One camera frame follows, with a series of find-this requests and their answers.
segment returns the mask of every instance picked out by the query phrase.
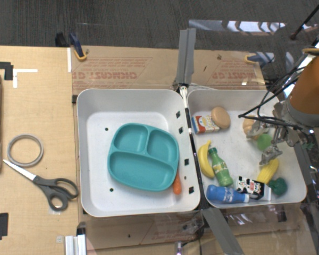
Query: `teal divided plate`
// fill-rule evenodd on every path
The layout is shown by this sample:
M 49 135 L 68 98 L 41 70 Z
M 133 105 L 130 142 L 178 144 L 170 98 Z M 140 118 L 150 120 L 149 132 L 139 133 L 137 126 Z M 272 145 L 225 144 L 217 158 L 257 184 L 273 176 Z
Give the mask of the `teal divided plate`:
M 179 146 L 173 135 L 150 125 L 129 123 L 113 137 L 107 168 L 124 185 L 158 192 L 172 185 L 178 162 Z

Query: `banana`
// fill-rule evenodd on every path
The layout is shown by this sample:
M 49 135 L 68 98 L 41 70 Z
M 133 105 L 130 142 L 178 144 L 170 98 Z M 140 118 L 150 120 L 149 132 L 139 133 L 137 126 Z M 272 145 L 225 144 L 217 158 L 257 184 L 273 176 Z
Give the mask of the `banana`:
M 207 177 L 213 178 L 214 171 L 208 161 L 208 149 L 210 144 L 211 141 L 208 140 L 204 145 L 202 145 L 197 151 L 197 157 L 202 173 Z

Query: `wooden table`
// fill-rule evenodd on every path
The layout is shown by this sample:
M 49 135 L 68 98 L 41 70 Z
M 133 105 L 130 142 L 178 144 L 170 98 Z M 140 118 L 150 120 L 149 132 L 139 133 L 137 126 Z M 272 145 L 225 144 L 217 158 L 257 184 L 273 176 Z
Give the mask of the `wooden table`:
M 44 144 L 39 164 L 28 168 L 44 178 L 77 180 L 72 76 L 68 72 L 66 48 L 0 46 L 0 61 L 15 69 L 37 69 L 18 73 L 18 87 L 3 81 L 3 158 L 9 141 L 18 134 L 31 133 Z M 34 142 L 22 140 L 12 155 L 20 161 L 38 155 Z M 75 235 L 78 226 L 78 200 L 67 210 L 50 210 L 42 191 L 29 180 L 3 164 L 0 170 L 0 213 L 9 214 L 8 235 L 0 240 L 0 254 L 64 254 L 64 237 Z M 316 254 L 305 220 L 298 229 L 282 232 L 238 235 L 246 254 Z M 185 254 L 223 254 L 217 240 L 206 236 L 188 244 Z M 174 243 L 132 246 L 90 251 L 88 254 L 173 254 Z

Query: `tape roll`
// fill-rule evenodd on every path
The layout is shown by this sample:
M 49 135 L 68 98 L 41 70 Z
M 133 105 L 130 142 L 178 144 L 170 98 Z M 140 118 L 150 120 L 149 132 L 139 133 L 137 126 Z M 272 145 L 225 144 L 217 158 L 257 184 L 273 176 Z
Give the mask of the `tape roll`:
M 39 148 L 40 148 L 40 153 L 39 153 L 39 156 L 31 161 L 30 163 L 20 163 L 18 161 L 16 161 L 15 159 L 13 159 L 12 155 L 11 155 L 11 149 L 12 149 L 12 146 L 19 140 L 21 139 L 31 139 L 33 141 L 35 141 L 38 145 L 39 145 Z M 33 166 L 33 165 L 36 165 L 38 162 L 40 162 L 41 158 L 43 157 L 43 154 L 44 154 L 44 147 L 43 147 L 43 144 L 41 142 L 41 140 L 32 135 L 32 134 L 21 134 L 21 135 L 18 135 L 18 136 L 15 136 L 10 142 L 9 142 L 9 145 L 7 147 L 7 158 L 10 160 L 11 163 L 14 163 L 15 165 L 18 165 L 18 166 L 21 166 L 21 167 L 30 167 L 30 166 Z

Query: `orange toy carrot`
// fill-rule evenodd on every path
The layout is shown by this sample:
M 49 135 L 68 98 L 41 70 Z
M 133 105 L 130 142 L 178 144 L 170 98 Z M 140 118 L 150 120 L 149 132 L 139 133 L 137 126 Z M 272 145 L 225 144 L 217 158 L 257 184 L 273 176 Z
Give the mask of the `orange toy carrot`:
M 180 181 L 180 176 L 178 171 L 176 172 L 176 177 L 172 184 L 172 189 L 174 191 L 174 194 L 180 194 L 182 192 L 182 186 L 181 186 L 181 181 Z

